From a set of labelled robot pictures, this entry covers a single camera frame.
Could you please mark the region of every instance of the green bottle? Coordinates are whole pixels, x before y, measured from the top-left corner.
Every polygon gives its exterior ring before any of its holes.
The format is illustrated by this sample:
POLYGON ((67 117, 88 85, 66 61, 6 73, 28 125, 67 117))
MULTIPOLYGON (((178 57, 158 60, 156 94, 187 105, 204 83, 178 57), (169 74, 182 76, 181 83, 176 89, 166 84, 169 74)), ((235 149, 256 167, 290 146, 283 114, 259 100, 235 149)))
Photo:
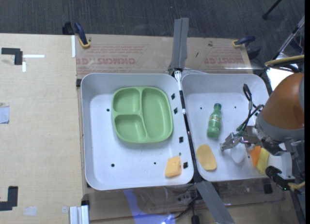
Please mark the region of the green bottle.
POLYGON ((208 123, 208 129, 207 129, 207 135, 211 138, 218 138, 219 129, 221 127, 221 108, 222 105, 219 103, 216 103, 214 105, 214 111, 210 115, 209 123, 208 123))

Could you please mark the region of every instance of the green plate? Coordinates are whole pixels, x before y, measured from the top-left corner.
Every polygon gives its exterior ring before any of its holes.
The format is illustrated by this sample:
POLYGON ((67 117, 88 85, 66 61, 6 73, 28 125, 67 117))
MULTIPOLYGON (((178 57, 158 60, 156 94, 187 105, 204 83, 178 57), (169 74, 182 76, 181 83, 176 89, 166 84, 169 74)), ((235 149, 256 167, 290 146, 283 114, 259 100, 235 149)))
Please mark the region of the green plate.
POLYGON ((169 100, 155 87, 118 89, 112 98, 112 119, 117 136, 127 142, 164 141, 173 130, 169 100))

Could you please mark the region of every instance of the blue clamp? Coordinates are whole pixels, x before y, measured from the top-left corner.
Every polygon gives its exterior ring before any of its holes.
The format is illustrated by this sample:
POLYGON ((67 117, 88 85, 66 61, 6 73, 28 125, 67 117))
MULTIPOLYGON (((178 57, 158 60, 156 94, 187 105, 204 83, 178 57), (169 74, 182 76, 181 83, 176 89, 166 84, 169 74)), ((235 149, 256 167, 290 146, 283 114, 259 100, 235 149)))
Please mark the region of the blue clamp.
POLYGON ((79 35, 79 39, 78 39, 79 43, 81 44, 81 46, 83 48, 88 48, 91 44, 88 41, 88 39, 86 38, 81 24, 79 22, 76 22, 76 23, 74 23, 74 27, 76 28, 77 33, 79 35))
POLYGON ((247 36, 247 37, 241 38, 239 40, 233 40, 232 46, 234 48, 239 48, 242 46, 242 44, 245 44, 245 46, 248 46, 248 44, 253 42, 255 39, 256 39, 255 36, 247 36))

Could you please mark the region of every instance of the white tray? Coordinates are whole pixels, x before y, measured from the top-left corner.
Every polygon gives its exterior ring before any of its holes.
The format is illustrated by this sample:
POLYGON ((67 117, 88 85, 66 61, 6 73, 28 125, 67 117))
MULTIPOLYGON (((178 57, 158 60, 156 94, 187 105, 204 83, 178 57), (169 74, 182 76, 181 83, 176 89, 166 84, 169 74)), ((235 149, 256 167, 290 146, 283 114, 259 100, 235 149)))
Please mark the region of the white tray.
POLYGON ((182 185, 194 173, 178 84, 166 74, 90 74, 81 82, 85 176, 97 190, 182 185), (173 132, 162 142, 135 144, 121 141, 113 128, 111 102, 123 87, 151 86, 168 96, 173 132), (180 155, 188 167, 173 178, 165 177, 167 159, 180 155))
MULTIPOLYGON (((248 100, 243 93, 243 84, 248 85, 255 105, 266 103, 269 97, 268 91, 263 80, 256 75, 188 74, 182 79, 195 151, 200 145, 208 144, 217 161, 216 170, 206 171, 197 160, 198 171, 205 180, 217 182, 266 177, 253 167, 249 151, 242 163, 236 164, 230 156, 230 150, 221 152, 219 146, 231 132, 237 133, 236 128, 248 116, 248 100), (208 119, 215 103, 222 105, 222 124, 218 139, 207 137, 208 119)), ((254 125, 255 119, 253 115, 248 125, 254 125)), ((267 165, 282 170, 281 157, 270 155, 267 165)))

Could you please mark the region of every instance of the bottle cap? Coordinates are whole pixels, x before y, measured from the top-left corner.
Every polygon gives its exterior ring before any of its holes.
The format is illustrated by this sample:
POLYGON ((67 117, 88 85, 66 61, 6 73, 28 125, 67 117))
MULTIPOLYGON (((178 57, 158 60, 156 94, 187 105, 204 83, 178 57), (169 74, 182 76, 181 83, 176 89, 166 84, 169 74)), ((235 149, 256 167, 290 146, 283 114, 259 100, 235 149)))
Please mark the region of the bottle cap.
POLYGON ((222 105, 219 104, 219 103, 216 103, 216 104, 214 105, 214 108, 219 108, 219 109, 221 109, 221 108, 222 108, 222 105))

